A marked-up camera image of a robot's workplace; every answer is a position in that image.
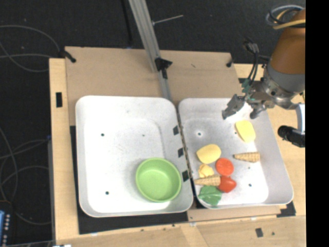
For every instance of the green bowl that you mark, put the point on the green bowl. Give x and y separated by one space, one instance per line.
158 180

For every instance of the green toy lettuce leaf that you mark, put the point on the green toy lettuce leaf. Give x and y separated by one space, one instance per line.
210 195

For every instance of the yellow oval toy slice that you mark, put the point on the yellow oval toy slice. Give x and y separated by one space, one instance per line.
246 131

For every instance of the tan waffle cone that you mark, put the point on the tan waffle cone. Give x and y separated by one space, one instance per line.
248 157
209 181

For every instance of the small yellow toy piece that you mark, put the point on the small yellow toy piece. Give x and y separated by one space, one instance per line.
205 170

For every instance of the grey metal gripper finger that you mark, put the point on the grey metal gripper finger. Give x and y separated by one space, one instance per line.
257 110
232 107

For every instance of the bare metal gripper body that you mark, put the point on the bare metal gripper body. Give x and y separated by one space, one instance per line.
267 94

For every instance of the black cylinder on white bracket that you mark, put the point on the black cylinder on white bracket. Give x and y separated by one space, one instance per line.
290 135

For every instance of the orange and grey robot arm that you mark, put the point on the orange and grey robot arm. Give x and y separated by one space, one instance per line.
289 50

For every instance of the red toy pepper piece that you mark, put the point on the red toy pepper piece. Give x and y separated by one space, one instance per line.
227 184

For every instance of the yellow toy potato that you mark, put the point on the yellow toy potato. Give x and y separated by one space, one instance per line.
208 154

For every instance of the brown cardboard board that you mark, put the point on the brown cardboard board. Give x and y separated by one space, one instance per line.
115 73

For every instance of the white plastic tray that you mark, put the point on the white plastic tray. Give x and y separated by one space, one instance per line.
120 150
218 122

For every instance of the red toy tomato slice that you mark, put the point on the red toy tomato slice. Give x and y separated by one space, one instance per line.
224 166

